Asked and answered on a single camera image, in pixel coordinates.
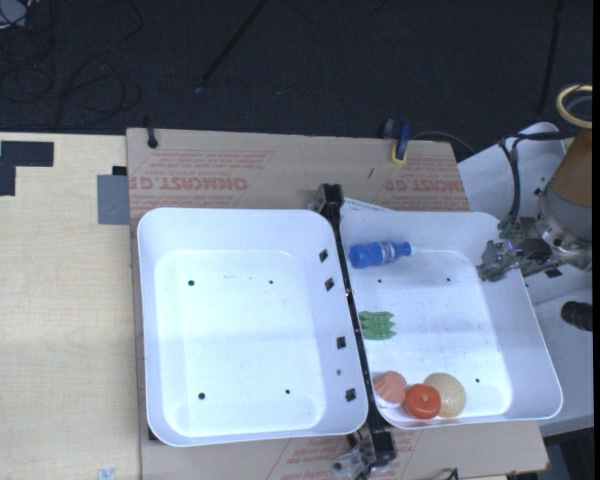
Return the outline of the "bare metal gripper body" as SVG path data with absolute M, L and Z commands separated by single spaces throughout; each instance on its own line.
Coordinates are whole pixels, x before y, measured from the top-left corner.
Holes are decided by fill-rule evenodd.
M 519 217 L 513 248 L 524 275 L 566 265 L 584 272 L 592 269 L 592 244 L 568 231 L 553 217 Z

